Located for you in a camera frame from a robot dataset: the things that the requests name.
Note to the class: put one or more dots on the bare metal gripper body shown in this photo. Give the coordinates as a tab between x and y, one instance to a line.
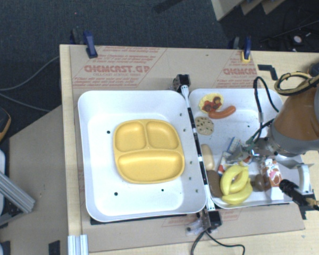
265	147

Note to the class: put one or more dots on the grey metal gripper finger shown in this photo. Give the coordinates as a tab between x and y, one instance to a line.
232	159
241	149

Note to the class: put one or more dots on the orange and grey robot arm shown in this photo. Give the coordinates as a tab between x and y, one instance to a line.
295	121

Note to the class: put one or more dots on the blue and white carton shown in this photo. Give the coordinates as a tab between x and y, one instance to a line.
233	143

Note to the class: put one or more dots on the red and white packet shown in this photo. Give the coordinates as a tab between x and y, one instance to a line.
222	165

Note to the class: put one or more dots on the yellow banana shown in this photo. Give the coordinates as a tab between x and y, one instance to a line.
228	177
239	196

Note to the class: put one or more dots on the white plastic tray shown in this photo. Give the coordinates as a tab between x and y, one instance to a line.
244	126
138	200

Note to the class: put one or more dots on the beige bread roll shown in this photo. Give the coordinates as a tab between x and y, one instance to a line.
208	157

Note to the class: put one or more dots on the white and brown carton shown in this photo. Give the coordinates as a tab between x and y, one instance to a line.
273	174

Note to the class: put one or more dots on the brown oval bread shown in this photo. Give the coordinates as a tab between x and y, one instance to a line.
214	183

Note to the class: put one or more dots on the brown doughnut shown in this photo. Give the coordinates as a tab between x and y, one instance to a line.
259	182

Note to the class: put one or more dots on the orange sausage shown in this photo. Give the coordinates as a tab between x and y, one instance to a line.
222	112

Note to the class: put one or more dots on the beige chocolate chip biscuit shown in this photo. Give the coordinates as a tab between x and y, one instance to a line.
204	125

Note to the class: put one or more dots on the thin black and white rod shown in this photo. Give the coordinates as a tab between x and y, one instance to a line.
193	131

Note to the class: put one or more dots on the yellow and red pizza slice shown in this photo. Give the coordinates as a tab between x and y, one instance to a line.
211	102

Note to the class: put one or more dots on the yellow divided plate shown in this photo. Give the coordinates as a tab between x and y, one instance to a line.
149	153

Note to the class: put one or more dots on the brown cardboard board, red print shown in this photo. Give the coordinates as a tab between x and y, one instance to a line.
117	70

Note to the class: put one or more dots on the black cylinder on white bracket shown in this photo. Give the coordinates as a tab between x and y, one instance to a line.
292	188

